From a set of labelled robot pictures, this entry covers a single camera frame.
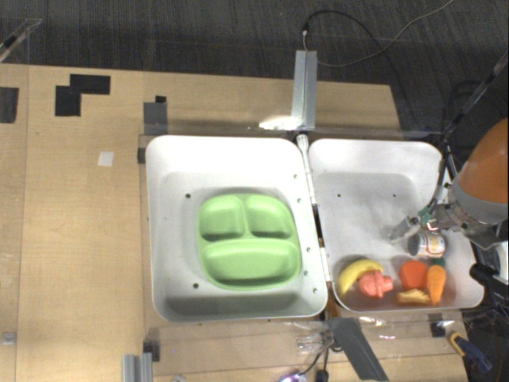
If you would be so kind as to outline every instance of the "wooden surface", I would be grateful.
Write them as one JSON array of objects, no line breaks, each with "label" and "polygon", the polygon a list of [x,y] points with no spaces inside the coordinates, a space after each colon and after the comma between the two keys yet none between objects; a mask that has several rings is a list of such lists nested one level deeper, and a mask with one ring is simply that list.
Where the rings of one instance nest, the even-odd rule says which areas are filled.
[{"label": "wooden surface", "polygon": [[[83,95],[80,118],[55,117],[55,86],[68,85],[73,72],[111,76],[111,94]],[[26,75],[26,68],[18,66],[9,79],[28,89]],[[256,124],[269,115],[289,115],[291,94],[289,80],[29,67],[24,223],[17,220],[22,229],[17,352],[0,347],[5,363],[12,363],[16,353],[16,381],[120,380],[122,355],[141,351],[142,212],[136,153],[142,103],[153,102],[155,95],[166,96],[170,122],[233,119]],[[398,118],[388,87],[319,83],[317,125],[321,123],[395,129]],[[2,140],[17,148],[14,132]],[[112,167],[97,165],[101,151],[115,153]],[[12,162],[23,170],[22,154]],[[3,158],[2,184],[22,191],[20,177],[5,174],[6,163]],[[2,205],[2,219],[5,214],[17,216],[15,206]],[[3,226],[2,230],[16,236],[15,230]],[[15,272],[16,264],[10,270]],[[10,324],[4,321],[15,317],[0,318],[0,329],[8,329]],[[375,351],[384,350],[383,341],[380,344],[375,344]],[[464,379],[461,359],[445,347],[445,340],[418,337],[405,346],[412,344],[426,348],[418,351],[422,353],[418,357],[382,361],[395,380],[432,380],[442,374],[441,380]],[[254,346],[252,356],[256,355]],[[355,380],[344,358],[331,361],[332,381]],[[288,370],[291,367],[190,372],[186,377],[189,382],[264,381]],[[3,372],[0,380],[10,382],[12,377]]]}]

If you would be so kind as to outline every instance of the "green plate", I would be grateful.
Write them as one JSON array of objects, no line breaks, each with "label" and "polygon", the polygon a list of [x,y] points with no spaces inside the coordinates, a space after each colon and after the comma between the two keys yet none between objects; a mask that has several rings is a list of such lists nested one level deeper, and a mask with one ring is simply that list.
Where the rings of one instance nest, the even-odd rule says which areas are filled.
[{"label": "green plate", "polygon": [[278,287],[301,269],[292,213],[274,197],[228,194],[210,198],[198,213],[197,238],[201,266],[218,287]]}]

